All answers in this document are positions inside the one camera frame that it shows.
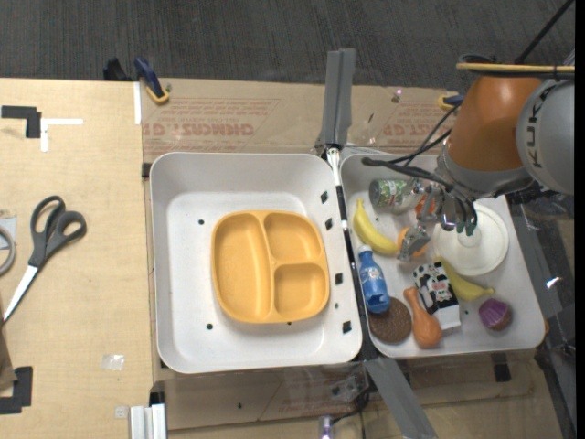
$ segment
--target scissors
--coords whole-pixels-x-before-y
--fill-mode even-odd
[[[38,219],[45,210],[49,210],[49,205],[56,203],[45,222],[45,229],[37,231]],[[65,229],[70,224],[79,225],[77,229],[66,234]],[[33,236],[33,253],[28,259],[28,267],[25,275],[16,287],[15,294],[12,296],[4,314],[4,321],[12,315],[16,306],[22,300],[30,284],[33,282],[38,272],[43,268],[47,260],[68,242],[75,241],[85,235],[88,227],[83,216],[77,211],[65,211],[65,202],[63,198],[52,195],[42,200],[30,219],[30,231]]]

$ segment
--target blue bottle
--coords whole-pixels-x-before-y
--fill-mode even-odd
[[[364,290],[366,308],[375,314],[380,314],[390,307],[390,296],[386,287],[386,280],[380,266],[374,262],[372,248],[362,245],[357,249],[361,261],[359,267],[359,281]]]

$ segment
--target gray carpet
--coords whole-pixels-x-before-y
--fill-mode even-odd
[[[324,82],[356,49],[355,84],[465,91],[467,52],[516,58],[566,0],[0,0],[0,76],[100,80],[107,59],[159,77]],[[575,5],[526,59],[562,63]]]

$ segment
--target soda can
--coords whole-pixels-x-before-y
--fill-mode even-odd
[[[374,179],[369,184],[369,199],[374,207],[386,209],[401,201],[406,180]]]
[[[400,214],[415,209],[420,202],[421,195],[414,193],[414,184],[412,180],[375,179],[369,184],[369,199],[374,207]]]

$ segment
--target white plate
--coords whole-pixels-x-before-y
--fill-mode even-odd
[[[510,239],[500,216],[484,205],[475,204],[477,227],[468,237],[464,232],[436,226],[432,241],[436,252],[462,276],[490,273],[504,261]]]

